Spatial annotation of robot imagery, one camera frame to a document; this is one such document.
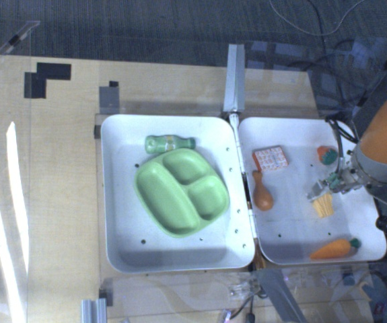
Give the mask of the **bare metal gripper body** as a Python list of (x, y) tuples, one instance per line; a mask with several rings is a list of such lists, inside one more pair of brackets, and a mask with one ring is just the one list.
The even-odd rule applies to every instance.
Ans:
[(368, 184), (367, 178), (364, 178), (362, 173), (353, 168), (345, 168), (328, 177), (328, 187), (333, 193), (345, 194)]

